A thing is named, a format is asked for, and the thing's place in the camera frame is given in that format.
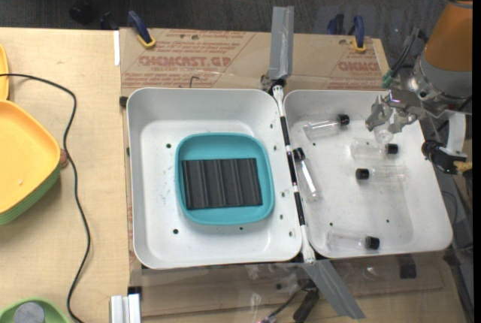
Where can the white plastic tray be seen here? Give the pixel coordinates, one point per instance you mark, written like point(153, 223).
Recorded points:
point(158, 201)
point(376, 209)

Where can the yellow plate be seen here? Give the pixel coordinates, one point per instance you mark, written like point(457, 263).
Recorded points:
point(22, 156)

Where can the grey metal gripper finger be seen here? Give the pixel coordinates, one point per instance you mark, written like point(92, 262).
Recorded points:
point(402, 121)
point(377, 114)

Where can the grey can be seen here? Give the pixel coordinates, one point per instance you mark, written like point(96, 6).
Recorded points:
point(29, 313)

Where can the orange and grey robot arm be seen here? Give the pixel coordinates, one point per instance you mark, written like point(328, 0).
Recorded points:
point(451, 40)

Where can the green plate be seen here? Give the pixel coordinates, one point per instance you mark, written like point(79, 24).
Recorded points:
point(30, 207)
point(56, 312)

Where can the black hex key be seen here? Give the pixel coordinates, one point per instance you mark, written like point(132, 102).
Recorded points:
point(189, 81)

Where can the clear plastic bottle black cap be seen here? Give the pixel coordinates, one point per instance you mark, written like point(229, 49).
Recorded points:
point(345, 240)
point(383, 173)
point(308, 179)
point(366, 148)
point(323, 127)

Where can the thin black and white rod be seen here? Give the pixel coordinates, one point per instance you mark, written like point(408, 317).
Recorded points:
point(289, 154)

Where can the brown cardboard board red print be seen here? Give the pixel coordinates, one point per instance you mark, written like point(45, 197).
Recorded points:
point(225, 58)

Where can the black cylinder on white bracket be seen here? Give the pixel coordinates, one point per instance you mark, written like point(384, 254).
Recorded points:
point(455, 137)

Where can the black ribbed insert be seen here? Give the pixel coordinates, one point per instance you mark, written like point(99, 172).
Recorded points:
point(221, 183)

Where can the teal plate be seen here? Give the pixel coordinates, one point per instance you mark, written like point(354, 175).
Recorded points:
point(221, 145)

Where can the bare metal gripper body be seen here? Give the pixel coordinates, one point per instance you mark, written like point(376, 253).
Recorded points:
point(407, 100)

